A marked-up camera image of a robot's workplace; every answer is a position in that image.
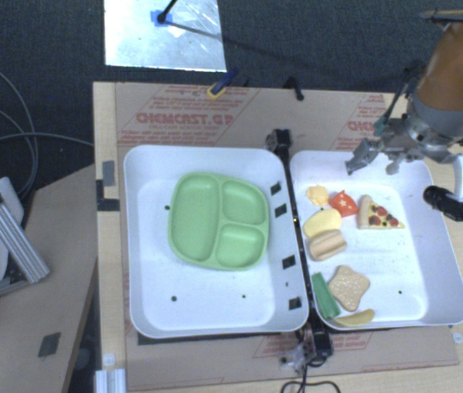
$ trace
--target white container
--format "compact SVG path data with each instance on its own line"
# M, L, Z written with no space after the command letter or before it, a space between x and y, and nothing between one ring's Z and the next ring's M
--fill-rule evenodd
M355 215L344 217L340 230L348 249L315 261L305 243L309 273L321 272L329 281L343 264L370 279L358 310L373 309L375 317L358 329L463 322L463 282L446 224L443 215L422 199L424 190L433 184L425 163L402 164L398 174L388 175L385 166L389 160L379 156L371 166L348 176L344 162L350 158L351 153L335 151L301 151L292 158L290 170L301 226L319 210L306 190L322 185L330 196L345 190L356 202L368 194L406 227L359 230ZM331 319L325 322L338 330L353 330Z
M244 271L201 268L178 258L168 216L178 180L190 172L243 179L267 198L270 230L261 262ZM309 314L281 161L260 149L140 146L124 160L130 315L154 338L289 332ZM272 187L281 188L272 195ZM286 213L276 217L275 210ZM283 266L286 258L294 264Z

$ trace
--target tomato slice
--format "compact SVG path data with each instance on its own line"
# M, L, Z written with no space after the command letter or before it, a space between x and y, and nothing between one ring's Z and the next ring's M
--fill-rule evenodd
M343 191L330 199L330 205L340 212L341 217L356 214L359 209L353 198Z

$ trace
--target pizza slice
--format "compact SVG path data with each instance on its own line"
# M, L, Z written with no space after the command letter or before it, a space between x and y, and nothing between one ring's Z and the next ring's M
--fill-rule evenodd
M357 227L366 228L404 228L404 224L393 217L383 206L375 203L371 196L364 195L359 204Z

